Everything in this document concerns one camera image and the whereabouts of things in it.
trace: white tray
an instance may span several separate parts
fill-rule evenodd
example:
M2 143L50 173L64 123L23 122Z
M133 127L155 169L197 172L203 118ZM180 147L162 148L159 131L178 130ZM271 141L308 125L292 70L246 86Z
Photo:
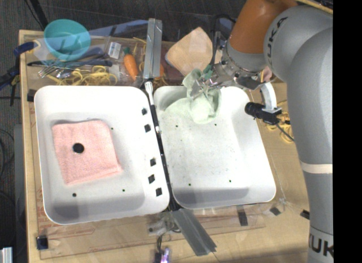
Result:
M52 221L67 225L159 213L167 208L170 196L160 150L148 99L140 89L46 86L36 92L35 112L44 209ZM123 172L67 186L55 155L51 127L89 119L100 119L113 128ZM150 183L152 175L155 180Z
M244 111L247 94L236 87L221 92L219 115L207 124L183 112L165 115L186 97L186 87L160 87L154 94L173 194L184 208L255 204L275 196L257 122Z

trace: orange cloth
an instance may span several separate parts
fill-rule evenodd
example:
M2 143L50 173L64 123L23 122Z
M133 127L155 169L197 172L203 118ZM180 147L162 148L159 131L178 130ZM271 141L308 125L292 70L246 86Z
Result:
M56 124L52 127L55 153L65 184L103 178L122 171L109 126L101 120ZM74 151L81 144L83 151Z

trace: wooden table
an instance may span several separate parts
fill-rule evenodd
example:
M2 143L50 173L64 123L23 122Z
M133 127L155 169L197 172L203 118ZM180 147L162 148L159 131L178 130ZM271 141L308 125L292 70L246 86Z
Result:
M20 30L19 44L32 36L42 35L42 32ZM122 262L143 263L153 262L156 250L156 237L149 237L145 244L132 247L122 245L110 248L95 248L88 253L77 255L56 255L57 240L53 240L53 251L39 251L36 238L44 226L40 226L39 217L43 215L37 200L41 197L36 188L36 179L40 173L37 156L37 140L34 136L34 105L27 101L27 94L32 87L29 70L27 69L25 54L20 57L21 73L21 110L24 139L24 171L25 171L25 208L27 218L27 242L29 262ZM278 101L286 99L286 85L274 83ZM260 102L257 92L248 93L252 100ZM309 210L307 191L303 173L299 166L298 154L294 143L283 141L278 130L271 131L263 123L258 122L261 136L265 145L271 169L277 185L276 199L270 203L258 206L261 210L262 223L255 228L241 231L218 231L211 235L217 245L217 251L207 256L197 257L186 240L177 239L162 243L162 247L171 249L171 262L198 263L198 262L245 262L245 263L277 263L277 262L306 262L309 221L300 215L302 210ZM277 207L280 214L270 211ZM139 226L140 218L127 219L130 226ZM67 250L72 245L84 244L83 238L77 237L69 241Z

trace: black circle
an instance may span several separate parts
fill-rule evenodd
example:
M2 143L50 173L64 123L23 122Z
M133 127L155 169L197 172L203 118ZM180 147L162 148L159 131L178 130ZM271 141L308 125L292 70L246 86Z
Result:
M81 143L76 143L73 145L73 151L76 153L82 153L84 151L84 146Z

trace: cloth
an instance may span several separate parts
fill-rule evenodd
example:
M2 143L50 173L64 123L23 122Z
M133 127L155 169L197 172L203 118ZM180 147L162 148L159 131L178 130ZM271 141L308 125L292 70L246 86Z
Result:
M56 124L55 154L66 185L87 182L122 171L109 126L101 120ZM75 144L82 145L78 153Z
M192 86L201 75L201 70L194 69L184 78L182 84L187 88L186 98L178 99L172 103L165 109L165 113L179 113L180 115L188 113L197 124L209 123L217 117L221 105L220 89L209 89L205 95L201 94L194 100L191 98Z
M193 69L205 69L212 57L212 42L205 31L198 27L175 43L167 52L168 63L187 76ZM221 52L216 51L215 62L220 61Z

